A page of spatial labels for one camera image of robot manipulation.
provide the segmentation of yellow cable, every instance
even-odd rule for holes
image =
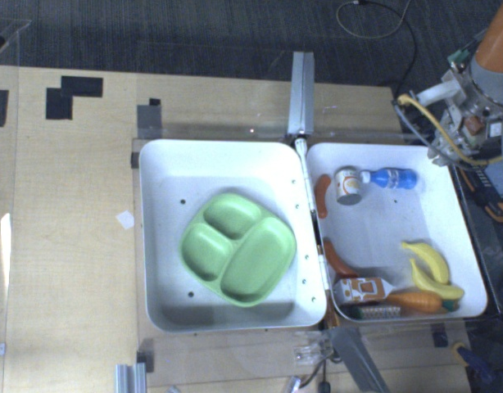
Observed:
[[[451,148],[454,149],[455,153],[459,156],[459,158],[462,161],[465,161],[469,165],[474,165],[474,166],[486,166],[490,165],[491,163],[496,163],[498,161],[501,161],[503,159],[502,156],[494,157],[493,159],[489,160],[474,160],[471,159],[470,157],[467,157],[464,155],[464,153],[457,147],[457,145],[454,143],[454,140],[451,139],[451,137],[448,135],[448,133],[445,131],[445,129],[442,127],[441,124],[439,124],[439,121],[433,116],[432,112],[430,112],[425,106],[421,105],[419,102],[417,102],[413,97],[407,95],[407,94],[402,94],[397,98],[397,103],[402,106],[408,106],[408,105],[413,105],[415,106],[421,114],[426,116],[428,120],[437,128],[439,133],[445,138],[445,140],[448,141],[448,144],[450,144]]]

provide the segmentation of dark floor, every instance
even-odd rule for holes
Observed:
[[[335,20],[350,0],[0,0],[0,18],[31,19],[24,66],[289,79],[291,52],[312,51],[316,79],[396,87],[413,54],[403,26],[363,40]],[[406,0],[373,0],[401,12]],[[402,90],[435,84],[446,57],[484,29],[502,0],[414,0],[406,16],[417,61]],[[346,24],[381,34],[398,17],[345,7]]]

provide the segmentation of carrot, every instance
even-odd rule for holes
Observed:
[[[333,249],[333,244],[330,240],[324,241],[324,256],[326,261],[340,278],[358,278],[359,274],[342,262],[339,255]]]
[[[394,305],[422,311],[423,313],[436,313],[442,307],[442,298],[432,291],[390,294],[386,300]]]
[[[321,174],[317,184],[314,187],[315,193],[315,203],[317,204],[317,214],[320,219],[325,219],[328,217],[328,210],[326,210],[326,203],[324,202],[324,196],[326,191],[330,186],[332,179],[327,174]]]

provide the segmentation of white cable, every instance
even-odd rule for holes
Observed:
[[[392,30],[390,30],[390,32],[387,32],[387,33],[382,34],[382,35],[359,35],[359,34],[356,34],[353,31],[351,31],[345,25],[342,24],[341,19],[339,17],[339,13],[341,12],[341,10],[345,6],[347,6],[349,4],[359,5],[360,4],[359,0],[352,0],[350,2],[343,3],[341,6],[339,6],[339,8],[337,9],[337,11],[335,12],[335,18],[337,19],[337,23],[339,23],[339,26],[341,26],[341,28],[343,28],[345,32],[347,32],[348,34],[350,34],[352,36],[355,36],[356,38],[362,38],[362,39],[381,39],[381,38],[386,38],[388,36],[394,35],[401,28],[402,22],[405,20],[406,13],[408,12],[408,9],[410,8],[410,3],[411,2],[412,2],[412,0],[408,0],[408,2],[406,2],[405,10],[402,12],[401,18],[400,18],[399,23],[397,24],[397,26],[395,28],[393,28]]]

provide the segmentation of green plate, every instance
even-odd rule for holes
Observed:
[[[244,196],[214,196],[195,215],[180,242],[180,258],[202,284],[234,305],[261,303],[295,255],[293,232]]]

